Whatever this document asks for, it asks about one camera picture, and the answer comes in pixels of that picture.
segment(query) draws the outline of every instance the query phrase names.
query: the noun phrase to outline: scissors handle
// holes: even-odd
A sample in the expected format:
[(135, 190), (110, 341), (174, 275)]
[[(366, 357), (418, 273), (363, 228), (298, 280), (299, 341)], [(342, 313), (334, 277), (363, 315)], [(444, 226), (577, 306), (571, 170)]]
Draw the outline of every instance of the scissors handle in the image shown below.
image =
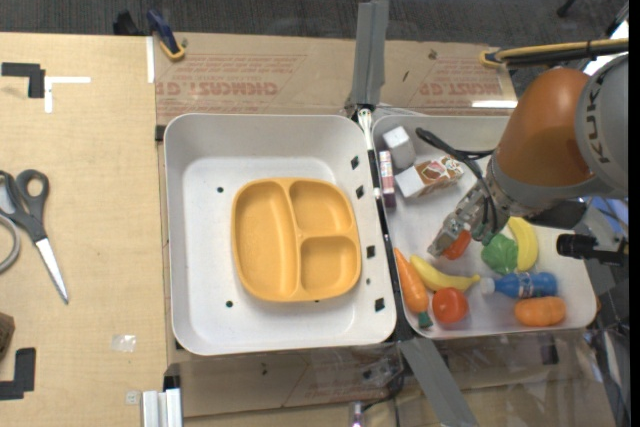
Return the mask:
[[(5, 171), (0, 171), (0, 178), (4, 179), (7, 194), (14, 208), (12, 212), (0, 208), (0, 213), (27, 230), (34, 242), (46, 238), (42, 219), (44, 202), (49, 194), (49, 179), (34, 169), (23, 171), (17, 178), (13, 178)], [(28, 186), (31, 180), (38, 180), (42, 184), (42, 190), (36, 195), (29, 193)]]

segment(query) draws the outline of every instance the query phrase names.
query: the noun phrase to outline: blue plastic bottle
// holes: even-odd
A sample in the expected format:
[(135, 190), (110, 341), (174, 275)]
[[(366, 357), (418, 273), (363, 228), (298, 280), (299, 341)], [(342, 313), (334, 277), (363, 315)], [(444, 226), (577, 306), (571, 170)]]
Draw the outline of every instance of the blue plastic bottle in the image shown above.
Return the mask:
[(558, 282), (549, 272), (512, 272), (499, 279), (483, 278), (480, 288), (483, 294), (500, 292), (514, 299), (558, 295)]

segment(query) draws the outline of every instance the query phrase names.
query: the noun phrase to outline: toy tomato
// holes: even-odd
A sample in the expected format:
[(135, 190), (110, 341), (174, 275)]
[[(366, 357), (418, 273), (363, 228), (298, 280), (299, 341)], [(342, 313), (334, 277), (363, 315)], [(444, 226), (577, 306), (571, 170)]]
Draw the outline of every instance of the toy tomato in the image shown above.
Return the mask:
[(464, 253), (464, 250), (469, 246), (469, 242), (471, 242), (471, 232), (469, 230), (462, 230), (458, 235), (458, 238), (454, 240), (453, 243), (442, 252), (442, 254), (449, 260), (460, 258), (462, 253)]
[(441, 288), (431, 299), (433, 315), (443, 324), (458, 322), (469, 312), (469, 302), (465, 295), (453, 287)]

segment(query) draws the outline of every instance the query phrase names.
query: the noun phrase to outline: bottle cap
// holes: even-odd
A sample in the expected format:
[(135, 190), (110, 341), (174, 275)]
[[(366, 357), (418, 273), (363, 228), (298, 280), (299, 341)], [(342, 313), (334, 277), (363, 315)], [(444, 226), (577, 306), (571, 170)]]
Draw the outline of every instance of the bottle cap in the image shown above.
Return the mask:
[(491, 278), (480, 279), (480, 291), (483, 295), (493, 294), (496, 291), (496, 283)]

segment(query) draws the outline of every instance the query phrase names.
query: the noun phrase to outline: yellow banana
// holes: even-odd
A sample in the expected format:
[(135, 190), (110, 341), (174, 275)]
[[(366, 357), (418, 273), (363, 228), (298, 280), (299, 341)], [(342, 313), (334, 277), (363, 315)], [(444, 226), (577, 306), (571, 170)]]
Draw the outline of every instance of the yellow banana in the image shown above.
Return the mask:
[(510, 217), (507, 226), (518, 244), (518, 272), (528, 271), (538, 259), (538, 237), (533, 227), (521, 217)]
[(411, 255), (409, 262), (418, 271), (420, 279), (425, 286), (433, 292), (447, 287), (455, 287), (461, 292), (464, 292), (476, 281), (480, 281), (479, 274), (474, 274), (473, 276), (453, 276), (451, 274), (445, 274), (418, 255)]

